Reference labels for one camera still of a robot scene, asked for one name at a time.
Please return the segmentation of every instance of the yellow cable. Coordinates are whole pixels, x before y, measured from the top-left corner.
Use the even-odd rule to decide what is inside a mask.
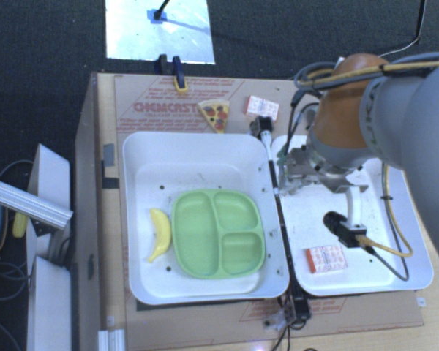
[[[305,82],[299,82],[301,87],[320,85],[322,83],[334,82],[335,80],[344,80],[347,78],[356,77],[359,75],[368,75],[383,72],[394,72],[399,70],[413,70],[413,69],[423,69],[425,67],[439,67],[439,61],[420,61],[420,62],[410,62],[407,64],[387,64],[376,67],[366,67],[363,69],[353,70],[352,72],[346,72],[339,75],[332,75],[331,77],[321,78],[317,80],[309,80]]]
[[[388,196],[388,194],[389,194],[389,166],[388,165],[385,165],[384,172],[385,172],[384,174],[386,176],[386,180],[384,182],[384,187],[385,187],[385,193]],[[389,211],[390,217],[392,218],[392,222],[394,224],[395,230],[397,231],[397,233],[398,233],[400,239],[402,240],[402,242],[404,243],[404,245],[406,245],[406,247],[408,249],[408,253],[400,252],[400,251],[397,251],[395,249],[391,249],[390,247],[379,244],[379,243],[373,241],[371,238],[366,237],[365,235],[357,235],[356,240],[362,246],[378,247],[379,249],[383,249],[384,251],[390,252],[391,254],[395,254],[396,256],[400,256],[400,257],[413,256],[413,249],[411,248],[410,244],[406,240],[405,236],[403,235],[403,233],[398,225],[397,220],[395,219],[394,209],[392,208],[390,198],[387,199],[386,202],[387,202],[387,209]]]

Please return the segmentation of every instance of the toy pizza slice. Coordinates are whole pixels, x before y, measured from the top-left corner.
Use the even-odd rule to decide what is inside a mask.
[[[197,104],[202,116],[208,121],[210,127],[218,133],[225,132],[228,120],[229,101],[213,99]]]

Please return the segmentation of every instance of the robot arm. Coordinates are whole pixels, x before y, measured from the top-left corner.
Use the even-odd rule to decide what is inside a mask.
[[[413,63],[426,66],[416,68]],[[373,55],[352,55],[332,72],[330,81],[302,82],[302,89],[330,90],[321,100],[303,154],[311,167],[326,169],[321,178],[348,174],[371,157],[404,170],[413,202],[439,252],[439,53],[395,61],[387,68],[398,70],[381,68],[369,82],[364,69],[385,64]],[[363,75],[346,83],[345,74],[358,69]]]

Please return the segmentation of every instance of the white tray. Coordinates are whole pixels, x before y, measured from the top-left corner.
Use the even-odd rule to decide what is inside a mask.
[[[122,149],[127,204],[129,280],[147,304],[276,298],[288,287],[282,234],[263,144],[249,135],[136,132]],[[232,189],[260,212],[266,257],[259,271],[235,279],[196,279],[181,269],[173,246],[153,263],[149,209],[170,215],[173,201],[193,189]]]
[[[286,136],[282,136],[273,142],[272,151],[275,157],[285,141]],[[306,136],[296,135],[290,147],[301,147],[305,143]],[[380,167],[380,160],[371,159],[364,164],[363,170],[354,172],[348,180],[354,184],[369,185],[369,189],[361,194],[361,221],[367,227],[367,235],[381,244],[397,249],[384,204],[380,198],[382,196]],[[343,247],[348,262],[346,269],[311,273],[305,254],[306,249],[339,244],[338,238],[329,232],[322,220],[328,211],[336,211],[347,216],[346,196],[332,194],[320,184],[306,186],[295,195],[281,196],[296,276],[307,292],[319,296],[347,295],[419,290],[430,285],[433,277],[432,266],[402,172],[391,168],[389,184],[390,195],[394,198],[392,205],[395,216],[414,250],[413,256],[405,259],[410,273],[410,279],[407,282],[398,279],[379,260],[358,248]],[[380,249],[377,250],[379,255],[404,275],[399,257]]]

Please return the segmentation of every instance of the small box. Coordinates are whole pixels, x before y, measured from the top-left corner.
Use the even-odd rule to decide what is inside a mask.
[[[314,247],[306,251],[312,273],[340,271],[348,267],[340,245]]]
[[[271,117],[273,123],[277,122],[279,104],[270,102],[251,95],[247,100],[246,116],[255,118],[257,116]]]

